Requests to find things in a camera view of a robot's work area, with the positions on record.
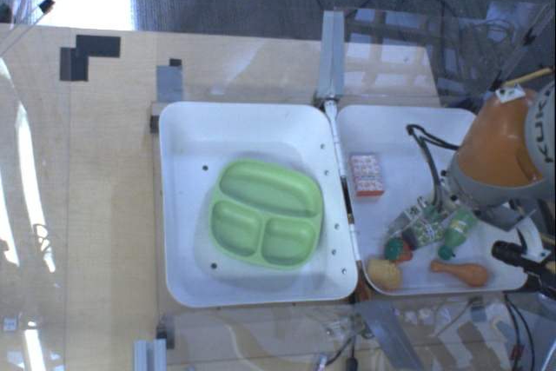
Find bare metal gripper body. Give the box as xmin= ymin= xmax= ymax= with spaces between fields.
xmin=420 ymin=179 xmax=460 ymax=222

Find green printed small can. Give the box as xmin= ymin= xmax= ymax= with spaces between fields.
xmin=400 ymin=218 xmax=446 ymax=251

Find red toy strawberry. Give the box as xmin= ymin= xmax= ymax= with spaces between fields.
xmin=383 ymin=236 xmax=414 ymax=266

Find green plastic bottle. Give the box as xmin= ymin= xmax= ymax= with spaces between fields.
xmin=437 ymin=208 xmax=479 ymax=261

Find yellow toy corn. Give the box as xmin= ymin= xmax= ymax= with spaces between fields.
xmin=366 ymin=257 xmax=404 ymax=292

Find orange and white carton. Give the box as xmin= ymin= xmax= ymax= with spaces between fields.
xmin=348 ymin=152 xmax=387 ymax=198

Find orange toy chicken drumstick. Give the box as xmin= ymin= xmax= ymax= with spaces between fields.
xmin=429 ymin=259 xmax=489 ymax=288

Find white plastic tray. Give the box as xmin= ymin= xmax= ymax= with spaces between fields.
xmin=157 ymin=100 xmax=360 ymax=309
xmin=335 ymin=103 xmax=529 ymax=297

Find thin black and white rod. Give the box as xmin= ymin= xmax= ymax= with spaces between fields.
xmin=322 ymin=98 xmax=362 ymax=262

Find green divided plate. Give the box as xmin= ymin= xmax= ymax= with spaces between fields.
xmin=208 ymin=157 xmax=325 ymax=272

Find pale wood board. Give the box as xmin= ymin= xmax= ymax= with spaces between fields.
xmin=155 ymin=30 xmax=539 ymax=371

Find black cylinder on white bracket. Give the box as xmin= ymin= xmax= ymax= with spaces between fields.
xmin=491 ymin=215 xmax=556 ymax=288

